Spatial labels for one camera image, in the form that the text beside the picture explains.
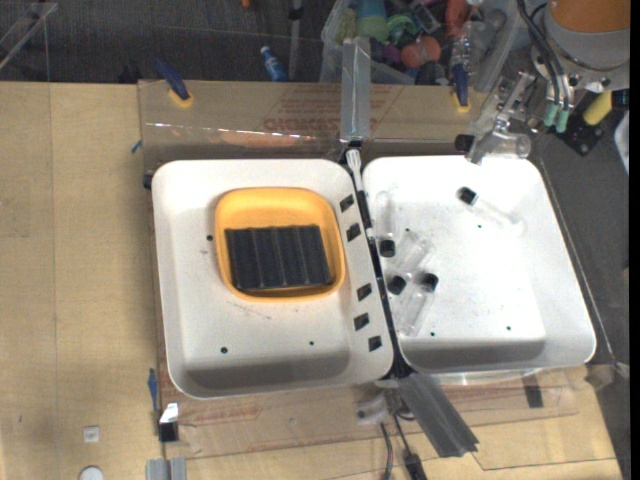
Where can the black ribbed tray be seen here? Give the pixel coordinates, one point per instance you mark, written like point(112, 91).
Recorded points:
point(277, 257)

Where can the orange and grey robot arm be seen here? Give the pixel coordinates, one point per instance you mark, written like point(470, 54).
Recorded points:
point(590, 3)

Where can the small black and white box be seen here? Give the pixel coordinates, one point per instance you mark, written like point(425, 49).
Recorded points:
point(168, 425)

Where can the white plastic tray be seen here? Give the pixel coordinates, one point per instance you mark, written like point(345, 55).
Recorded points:
point(270, 333)
point(490, 288)

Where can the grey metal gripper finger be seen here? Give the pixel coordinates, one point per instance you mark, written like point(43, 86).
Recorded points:
point(489, 137)

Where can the thin black and white rod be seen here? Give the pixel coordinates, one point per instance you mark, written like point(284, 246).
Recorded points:
point(372, 238)

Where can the yellow bowl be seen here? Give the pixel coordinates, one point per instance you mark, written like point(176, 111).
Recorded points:
point(277, 208)

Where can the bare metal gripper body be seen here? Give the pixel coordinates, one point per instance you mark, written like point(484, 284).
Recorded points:
point(525, 100)

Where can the blue bottle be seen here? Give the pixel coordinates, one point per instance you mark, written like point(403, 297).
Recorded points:
point(273, 64)

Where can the clear plastic bin of toys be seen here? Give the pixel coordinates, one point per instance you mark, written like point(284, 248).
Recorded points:
point(400, 23)

